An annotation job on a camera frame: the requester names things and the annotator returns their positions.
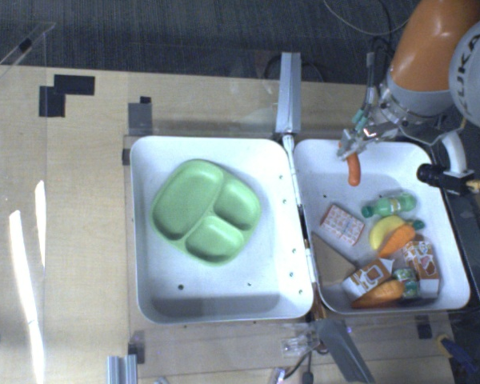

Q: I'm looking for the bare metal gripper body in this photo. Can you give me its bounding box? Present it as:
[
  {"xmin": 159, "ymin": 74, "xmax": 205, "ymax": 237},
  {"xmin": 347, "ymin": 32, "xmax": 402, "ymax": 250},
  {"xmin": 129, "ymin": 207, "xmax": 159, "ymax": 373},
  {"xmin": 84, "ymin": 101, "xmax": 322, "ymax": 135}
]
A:
[{"xmin": 341, "ymin": 93, "xmax": 430, "ymax": 147}]

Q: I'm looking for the orange sausage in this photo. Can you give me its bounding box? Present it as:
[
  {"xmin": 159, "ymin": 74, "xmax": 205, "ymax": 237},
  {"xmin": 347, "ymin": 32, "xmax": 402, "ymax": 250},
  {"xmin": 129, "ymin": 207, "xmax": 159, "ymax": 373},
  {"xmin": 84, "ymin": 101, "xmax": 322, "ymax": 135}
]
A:
[{"xmin": 346, "ymin": 152, "xmax": 362, "ymax": 188}]

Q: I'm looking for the white plastic tray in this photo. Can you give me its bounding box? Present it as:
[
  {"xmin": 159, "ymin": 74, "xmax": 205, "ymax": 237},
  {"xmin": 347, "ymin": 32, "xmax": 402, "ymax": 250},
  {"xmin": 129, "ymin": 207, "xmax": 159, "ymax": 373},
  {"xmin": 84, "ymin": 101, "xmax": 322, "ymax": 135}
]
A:
[
  {"xmin": 129, "ymin": 135, "xmax": 315, "ymax": 326},
  {"xmin": 294, "ymin": 138, "xmax": 472, "ymax": 316}
]

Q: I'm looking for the green plastic bottle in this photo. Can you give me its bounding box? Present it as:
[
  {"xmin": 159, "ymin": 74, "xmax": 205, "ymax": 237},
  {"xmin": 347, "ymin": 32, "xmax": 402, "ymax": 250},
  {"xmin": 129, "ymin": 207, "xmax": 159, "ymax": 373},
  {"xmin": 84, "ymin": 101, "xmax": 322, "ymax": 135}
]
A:
[{"xmin": 361, "ymin": 192, "xmax": 418, "ymax": 219}]

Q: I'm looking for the yellow banana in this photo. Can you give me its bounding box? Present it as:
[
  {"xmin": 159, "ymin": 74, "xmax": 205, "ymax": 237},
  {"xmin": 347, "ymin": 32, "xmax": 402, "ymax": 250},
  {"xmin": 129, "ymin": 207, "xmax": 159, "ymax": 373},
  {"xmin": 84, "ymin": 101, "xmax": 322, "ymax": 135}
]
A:
[{"xmin": 369, "ymin": 214, "xmax": 406, "ymax": 251}]

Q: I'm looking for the orange carrot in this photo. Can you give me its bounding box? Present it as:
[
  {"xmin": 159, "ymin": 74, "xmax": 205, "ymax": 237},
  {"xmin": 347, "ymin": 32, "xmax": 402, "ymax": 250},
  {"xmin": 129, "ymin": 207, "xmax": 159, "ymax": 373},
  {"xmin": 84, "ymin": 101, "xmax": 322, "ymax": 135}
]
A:
[
  {"xmin": 377, "ymin": 219, "xmax": 426, "ymax": 260},
  {"xmin": 350, "ymin": 267, "xmax": 421, "ymax": 310}
]

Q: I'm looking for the brown triangular slice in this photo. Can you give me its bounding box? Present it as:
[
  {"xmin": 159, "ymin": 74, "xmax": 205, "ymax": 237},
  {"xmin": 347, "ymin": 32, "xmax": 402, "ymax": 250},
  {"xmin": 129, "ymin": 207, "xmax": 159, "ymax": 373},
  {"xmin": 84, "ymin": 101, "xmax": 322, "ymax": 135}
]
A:
[{"xmin": 310, "ymin": 231, "xmax": 358, "ymax": 286}]

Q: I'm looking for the green divided plate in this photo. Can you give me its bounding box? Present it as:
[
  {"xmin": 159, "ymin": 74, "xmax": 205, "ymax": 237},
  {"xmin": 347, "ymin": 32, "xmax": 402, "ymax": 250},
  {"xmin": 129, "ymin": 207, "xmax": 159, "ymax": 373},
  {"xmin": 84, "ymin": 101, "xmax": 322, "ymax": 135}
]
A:
[{"xmin": 149, "ymin": 158, "xmax": 263, "ymax": 267}]

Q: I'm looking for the black cylinder on white bracket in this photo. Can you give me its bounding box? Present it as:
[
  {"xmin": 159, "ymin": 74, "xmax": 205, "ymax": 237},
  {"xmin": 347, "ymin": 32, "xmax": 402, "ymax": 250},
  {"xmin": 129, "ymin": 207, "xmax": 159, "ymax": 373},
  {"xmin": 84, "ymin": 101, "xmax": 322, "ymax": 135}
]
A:
[{"xmin": 416, "ymin": 130, "xmax": 475, "ymax": 195}]

